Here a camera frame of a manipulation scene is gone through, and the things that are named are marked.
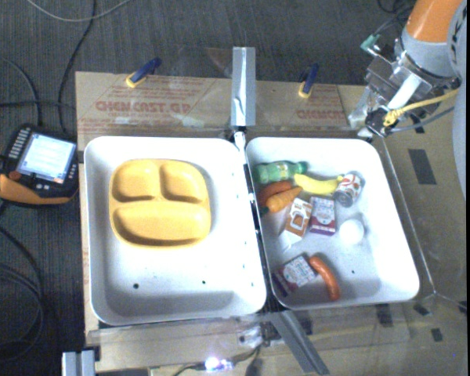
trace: yellow cable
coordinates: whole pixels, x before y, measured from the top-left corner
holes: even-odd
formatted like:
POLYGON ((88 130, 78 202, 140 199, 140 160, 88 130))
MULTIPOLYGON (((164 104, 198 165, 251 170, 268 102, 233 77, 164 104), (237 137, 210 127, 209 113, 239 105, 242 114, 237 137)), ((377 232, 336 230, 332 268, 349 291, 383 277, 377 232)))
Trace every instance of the yellow cable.
POLYGON ((422 100, 421 102, 408 104, 407 106, 401 107, 399 109, 391 110, 385 115, 385 120, 383 121, 383 125, 385 127, 389 127, 390 125, 395 123, 395 121, 397 121, 397 119, 402 114, 406 113, 407 111, 413 110, 413 109, 416 109, 416 108, 422 107, 422 106, 428 106, 429 104, 442 102, 443 100, 446 100, 446 99, 449 99, 449 98, 455 96, 457 94, 458 90, 459 89, 455 89, 455 90, 453 90, 449 93, 446 93, 445 95, 437 96, 437 97, 434 97, 432 99, 422 100))

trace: black floor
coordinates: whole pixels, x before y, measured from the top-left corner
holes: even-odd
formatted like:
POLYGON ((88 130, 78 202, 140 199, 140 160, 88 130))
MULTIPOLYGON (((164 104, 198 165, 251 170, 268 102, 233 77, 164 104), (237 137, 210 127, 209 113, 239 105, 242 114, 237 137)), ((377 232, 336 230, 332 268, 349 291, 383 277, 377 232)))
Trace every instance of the black floor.
MULTIPOLYGON (((411 2, 133 0, 93 21, 69 22, 124 0, 96 0, 95 11, 92 0, 33 1, 65 20, 26 0, 0 0, 0 103, 43 102, 0 105, 0 149, 24 122, 76 134, 74 109, 52 104, 74 107, 75 71, 128 74, 155 56, 163 60, 157 74, 225 78, 198 52, 250 46, 258 80, 297 81, 319 62, 318 82, 362 85, 371 58, 361 42, 411 2)), ((400 30, 394 21, 386 41, 400 30)), ((0 264, 0 375, 60 374, 60 353, 84 348, 78 197, 48 208, 0 201, 0 264), (3 268, 35 280, 24 250, 41 278, 42 328, 34 323, 38 289, 3 268)))

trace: banana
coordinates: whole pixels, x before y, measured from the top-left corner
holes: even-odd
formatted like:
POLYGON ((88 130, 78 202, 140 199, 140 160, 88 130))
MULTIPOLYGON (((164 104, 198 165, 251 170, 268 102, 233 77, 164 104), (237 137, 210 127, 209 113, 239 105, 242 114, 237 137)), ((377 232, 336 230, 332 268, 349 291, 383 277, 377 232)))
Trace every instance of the banana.
POLYGON ((319 180, 308 177, 304 174, 295 174, 296 185, 303 188, 304 191, 316 195, 330 195, 336 191, 338 184, 343 180, 342 175, 335 179, 319 180))

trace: carrot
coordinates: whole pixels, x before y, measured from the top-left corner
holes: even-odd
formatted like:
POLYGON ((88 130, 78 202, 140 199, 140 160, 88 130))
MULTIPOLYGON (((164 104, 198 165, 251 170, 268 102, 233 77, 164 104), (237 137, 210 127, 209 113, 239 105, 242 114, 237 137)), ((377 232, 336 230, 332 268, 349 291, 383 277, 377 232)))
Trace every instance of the carrot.
POLYGON ((292 182, 288 180, 277 181, 275 183, 268 184, 262 190, 260 190, 256 196, 259 206, 266 206, 266 201, 269 197, 275 195, 276 193, 290 190, 291 188, 292 182))
POLYGON ((319 273, 326 284, 327 294, 331 301, 337 301, 341 295, 338 281, 332 273, 331 269, 317 256, 312 256, 308 259, 308 263, 313 267, 313 269, 319 273))
POLYGON ((299 193, 303 191, 303 188, 300 186, 295 186, 290 190, 276 193, 268 198, 266 201, 266 206, 268 210, 272 213, 276 213, 281 211, 285 208, 288 204, 292 203, 292 201, 299 195, 299 193))

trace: blue and yellow clamp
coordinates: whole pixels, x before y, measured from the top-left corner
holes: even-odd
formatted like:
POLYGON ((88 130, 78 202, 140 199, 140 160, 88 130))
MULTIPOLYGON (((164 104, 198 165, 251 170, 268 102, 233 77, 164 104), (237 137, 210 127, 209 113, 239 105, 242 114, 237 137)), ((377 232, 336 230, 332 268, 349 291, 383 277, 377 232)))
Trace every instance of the blue and yellow clamp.
POLYGON ((298 94, 301 97, 307 98, 310 97, 312 94, 312 87, 313 83, 315 82, 315 78, 317 73, 319 72, 319 64, 314 63, 312 64, 309 71, 304 71, 299 79, 301 82, 298 90, 298 94))
POLYGON ((136 72, 130 74, 126 79, 125 83, 130 88, 135 88, 141 82, 143 82, 148 74, 154 74, 155 70, 162 64, 162 60, 159 57, 155 57, 153 60, 149 61, 136 72))

